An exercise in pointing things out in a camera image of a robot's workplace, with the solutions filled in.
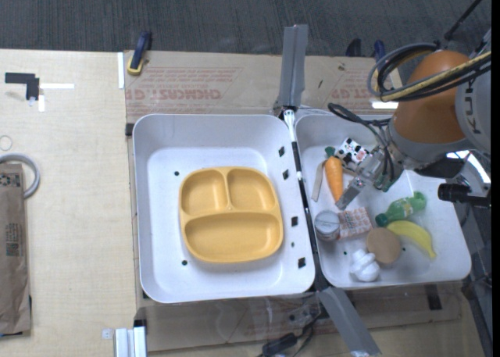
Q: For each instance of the orange and white packet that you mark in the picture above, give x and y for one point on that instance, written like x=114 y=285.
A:
x=354 y=222

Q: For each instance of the white lumpy bottle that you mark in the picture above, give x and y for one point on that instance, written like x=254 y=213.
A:
x=365 y=267

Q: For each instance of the brown paper bag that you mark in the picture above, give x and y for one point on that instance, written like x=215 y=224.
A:
x=13 y=250

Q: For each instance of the white carton with black spots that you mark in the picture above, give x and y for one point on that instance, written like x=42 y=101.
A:
x=351 y=150

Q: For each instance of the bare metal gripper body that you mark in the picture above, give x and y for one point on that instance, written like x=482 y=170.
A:
x=371 y=168

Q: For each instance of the green plastic bottle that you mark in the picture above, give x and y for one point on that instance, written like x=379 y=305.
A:
x=400 y=209

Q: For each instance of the small silver can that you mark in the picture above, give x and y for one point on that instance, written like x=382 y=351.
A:
x=327 y=224

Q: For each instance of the brown cardboard board red print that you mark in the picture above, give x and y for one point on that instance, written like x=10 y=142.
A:
x=242 y=90

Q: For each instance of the black cylinder on white bracket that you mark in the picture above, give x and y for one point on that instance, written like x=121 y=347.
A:
x=455 y=192

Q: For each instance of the brown round biscuit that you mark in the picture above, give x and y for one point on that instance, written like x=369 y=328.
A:
x=383 y=245

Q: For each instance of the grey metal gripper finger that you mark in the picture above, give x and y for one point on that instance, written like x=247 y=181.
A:
x=348 y=196

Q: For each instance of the yellow banana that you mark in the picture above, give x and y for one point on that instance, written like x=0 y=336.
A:
x=416 y=234

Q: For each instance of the white plastic tray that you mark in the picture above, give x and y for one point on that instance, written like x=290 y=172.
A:
x=164 y=207
x=441 y=238

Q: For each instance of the yellow divided plate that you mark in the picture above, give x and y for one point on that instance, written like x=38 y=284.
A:
x=230 y=215

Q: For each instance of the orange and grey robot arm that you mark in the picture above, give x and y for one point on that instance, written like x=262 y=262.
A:
x=429 y=113

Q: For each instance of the beige flat strip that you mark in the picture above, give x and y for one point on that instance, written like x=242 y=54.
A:
x=317 y=183

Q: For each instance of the orange carrot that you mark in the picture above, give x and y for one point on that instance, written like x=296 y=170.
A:
x=334 y=179

